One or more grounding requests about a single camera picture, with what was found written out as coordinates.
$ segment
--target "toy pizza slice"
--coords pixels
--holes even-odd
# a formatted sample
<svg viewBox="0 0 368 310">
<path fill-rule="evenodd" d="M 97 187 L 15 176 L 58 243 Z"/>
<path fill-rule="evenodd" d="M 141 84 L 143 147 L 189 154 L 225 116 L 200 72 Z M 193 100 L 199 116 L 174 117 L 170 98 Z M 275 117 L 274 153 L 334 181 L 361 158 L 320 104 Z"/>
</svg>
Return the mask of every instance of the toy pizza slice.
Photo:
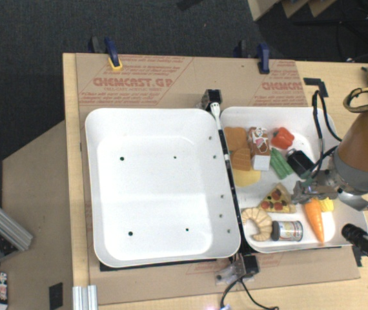
<svg viewBox="0 0 368 310">
<path fill-rule="evenodd" d="M 260 202 L 258 208 L 267 212 L 294 213 L 296 206 L 292 204 L 291 196 L 287 189 L 278 183 L 268 195 Z"/>
</svg>

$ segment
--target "carrot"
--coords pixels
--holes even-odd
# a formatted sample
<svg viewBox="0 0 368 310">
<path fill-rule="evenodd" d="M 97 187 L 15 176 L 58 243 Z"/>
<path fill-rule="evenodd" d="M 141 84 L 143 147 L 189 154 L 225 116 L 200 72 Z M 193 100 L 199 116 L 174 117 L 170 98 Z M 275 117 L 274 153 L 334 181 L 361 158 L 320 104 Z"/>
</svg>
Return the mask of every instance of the carrot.
<svg viewBox="0 0 368 310">
<path fill-rule="evenodd" d="M 312 198 L 310 202 L 305 203 L 305 212 L 307 219 L 315 233 L 317 239 L 325 242 L 325 233 L 323 231 L 322 209 L 320 208 L 319 200 Z"/>
</svg>

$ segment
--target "white tray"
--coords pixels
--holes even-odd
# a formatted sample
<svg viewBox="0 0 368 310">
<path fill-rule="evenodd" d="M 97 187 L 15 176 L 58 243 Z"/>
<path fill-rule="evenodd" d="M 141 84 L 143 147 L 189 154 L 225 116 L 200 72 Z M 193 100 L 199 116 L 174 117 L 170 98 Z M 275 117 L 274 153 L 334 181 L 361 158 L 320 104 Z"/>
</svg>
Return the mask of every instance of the white tray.
<svg viewBox="0 0 368 310">
<path fill-rule="evenodd" d="M 214 118 L 99 108 L 85 122 L 94 249 L 110 267 L 226 258 L 240 232 Z"/>
<path fill-rule="evenodd" d="M 250 127 L 264 127 L 268 130 L 269 141 L 272 131 L 279 127 L 285 127 L 293 133 L 295 139 L 291 148 L 302 150 L 313 162 L 319 159 L 318 135 L 313 120 L 313 108 L 269 108 L 269 107 L 231 107 L 227 108 L 221 114 L 221 124 L 224 127 L 243 127 L 248 130 Z M 323 111 L 318 110 L 318 119 L 322 129 L 325 141 L 325 150 L 336 146 L 338 142 L 330 135 L 327 130 Z M 329 124 L 334 130 L 334 123 L 329 117 Z M 327 167 L 328 159 L 325 159 L 322 168 Z M 299 177 L 291 174 L 283 180 L 280 180 L 276 173 L 270 168 L 269 171 L 261 172 L 259 182 L 248 187 L 237 187 L 240 209 L 256 207 L 268 192 L 281 182 L 292 194 L 293 187 Z M 311 226 L 307 222 L 302 205 L 297 205 L 297 212 L 294 214 L 270 213 L 273 220 L 293 221 L 299 220 L 303 224 L 303 238 L 299 242 L 292 241 L 272 241 L 257 242 L 251 236 L 257 233 L 253 223 L 248 221 L 244 226 L 245 237 L 249 245 L 261 253 L 275 253 L 280 251 L 293 251 L 299 249 L 313 249 L 321 247 L 339 247 L 350 245 L 342 236 L 342 227 L 346 223 L 352 223 L 367 231 L 365 215 L 353 208 L 335 200 L 333 212 L 323 212 L 323 228 L 325 231 L 325 243 L 321 244 L 316 239 Z"/>
</svg>

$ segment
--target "cardboard sheet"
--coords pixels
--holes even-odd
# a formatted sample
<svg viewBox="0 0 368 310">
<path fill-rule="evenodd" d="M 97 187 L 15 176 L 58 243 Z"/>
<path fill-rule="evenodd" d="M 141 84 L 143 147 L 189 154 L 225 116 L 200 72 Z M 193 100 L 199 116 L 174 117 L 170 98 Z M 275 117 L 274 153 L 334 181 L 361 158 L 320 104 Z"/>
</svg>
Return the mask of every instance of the cardboard sheet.
<svg viewBox="0 0 368 310">
<path fill-rule="evenodd" d="M 207 89 L 221 90 L 222 109 L 235 106 L 306 107 L 296 63 L 271 60 L 260 74 L 256 59 L 120 56 L 114 72 L 104 54 L 76 54 L 90 283 L 99 304 L 220 293 L 214 273 L 227 259 L 101 271 L 94 253 L 85 118 L 99 107 L 192 108 Z M 359 278 L 350 247 L 257 254 L 261 272 L 250 288 L 268 288 Z"/>
</svg>

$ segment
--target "tin can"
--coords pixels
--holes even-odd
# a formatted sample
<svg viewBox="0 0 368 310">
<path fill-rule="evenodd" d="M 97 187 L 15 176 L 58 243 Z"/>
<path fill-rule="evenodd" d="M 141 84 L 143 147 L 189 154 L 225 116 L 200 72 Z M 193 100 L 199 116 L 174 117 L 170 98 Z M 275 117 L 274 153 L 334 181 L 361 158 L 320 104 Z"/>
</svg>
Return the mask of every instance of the tin can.
<svg viewBox="0 0 368 310">
<path fill-rule="evenodd" d="M 300 241 L 303 238 L 303 225 L 298 220 L 293 222 L 273 221 L 271 238 L 274 241 Z"/>
</svg>

